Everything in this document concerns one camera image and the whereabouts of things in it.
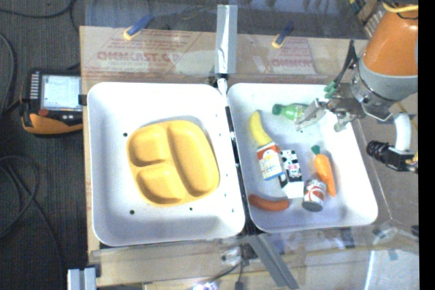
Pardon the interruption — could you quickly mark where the red and white can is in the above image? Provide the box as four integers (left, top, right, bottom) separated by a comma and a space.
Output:
301, 178, 328, 213

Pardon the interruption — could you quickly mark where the white plastic tray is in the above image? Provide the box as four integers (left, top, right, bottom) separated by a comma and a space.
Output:
86, 81, 247, 248
226, 82, 379, 234

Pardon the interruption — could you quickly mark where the black cylinder on white bracket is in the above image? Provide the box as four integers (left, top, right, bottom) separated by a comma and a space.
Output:
366, 111, 419, 175

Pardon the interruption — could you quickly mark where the green plastic bottle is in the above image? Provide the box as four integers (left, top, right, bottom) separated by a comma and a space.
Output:
271, 103, 311, 121

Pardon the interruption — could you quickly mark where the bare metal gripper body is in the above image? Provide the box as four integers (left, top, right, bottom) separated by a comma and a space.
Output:
325, 81, 396, 122

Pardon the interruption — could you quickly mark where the white carton with cow print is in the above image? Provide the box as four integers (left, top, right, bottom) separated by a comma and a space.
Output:
277, 149, 305, 200

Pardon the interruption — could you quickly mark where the orange sausage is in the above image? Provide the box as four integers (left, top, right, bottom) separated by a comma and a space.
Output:
247, 193, 291, 213

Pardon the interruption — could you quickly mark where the orange carrot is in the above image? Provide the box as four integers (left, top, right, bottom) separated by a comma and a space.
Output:
310, 144, 338, 198

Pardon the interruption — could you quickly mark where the brown cardboard board red print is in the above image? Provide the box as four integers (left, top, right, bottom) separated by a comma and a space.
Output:
78, 25, 392, 287

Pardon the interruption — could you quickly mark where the yellow divided plate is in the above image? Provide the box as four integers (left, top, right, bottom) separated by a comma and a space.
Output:
126, 119, 221, 207

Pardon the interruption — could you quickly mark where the white bottle with orange label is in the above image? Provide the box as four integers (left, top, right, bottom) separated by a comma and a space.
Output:
256, 141, 287, 182

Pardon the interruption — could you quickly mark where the yellow banana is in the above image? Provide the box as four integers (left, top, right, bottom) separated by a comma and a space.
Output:
249, 110, 274, 148

